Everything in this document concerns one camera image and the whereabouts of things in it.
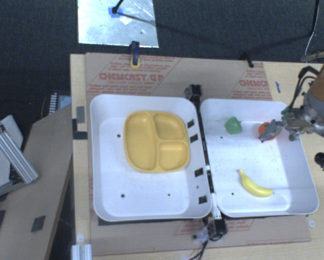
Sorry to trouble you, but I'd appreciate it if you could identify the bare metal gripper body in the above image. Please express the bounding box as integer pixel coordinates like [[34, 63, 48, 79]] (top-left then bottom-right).
[[283, 109, 324, 142]]

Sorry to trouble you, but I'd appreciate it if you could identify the orange round toy food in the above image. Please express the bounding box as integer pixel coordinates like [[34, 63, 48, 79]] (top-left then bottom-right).
[[257, 121, 278, 141]]

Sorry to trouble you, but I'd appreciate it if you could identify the white plastic tray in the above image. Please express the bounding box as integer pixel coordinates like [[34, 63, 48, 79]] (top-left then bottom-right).
[[199, 98, 320, 218], [89, 94, 213, 223]]

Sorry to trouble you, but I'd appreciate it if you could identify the green bell pepper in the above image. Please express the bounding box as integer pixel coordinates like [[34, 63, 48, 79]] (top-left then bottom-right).
[[224, 116, 243, 135]]

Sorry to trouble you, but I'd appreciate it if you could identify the yellow banana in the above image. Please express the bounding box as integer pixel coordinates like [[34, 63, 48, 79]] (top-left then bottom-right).
[[237, 168, 275, 198]]

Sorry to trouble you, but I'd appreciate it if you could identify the thin black and white rod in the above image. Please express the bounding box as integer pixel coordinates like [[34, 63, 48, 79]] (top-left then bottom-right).
[[193, 96, 221, 218]]

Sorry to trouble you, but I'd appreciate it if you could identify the brown cardboard board red print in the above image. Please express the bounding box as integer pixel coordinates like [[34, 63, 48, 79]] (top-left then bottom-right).
[[85, 52, 312, 257]]

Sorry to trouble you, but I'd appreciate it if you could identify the yellow divided plate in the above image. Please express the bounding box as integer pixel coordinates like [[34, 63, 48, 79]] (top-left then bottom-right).
[[123, 110, 191, 173]]

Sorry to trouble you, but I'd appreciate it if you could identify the black block with thin wires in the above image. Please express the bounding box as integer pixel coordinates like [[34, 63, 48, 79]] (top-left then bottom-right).
[[204, 217, 228, 241], [184, 84, 203, 100]]

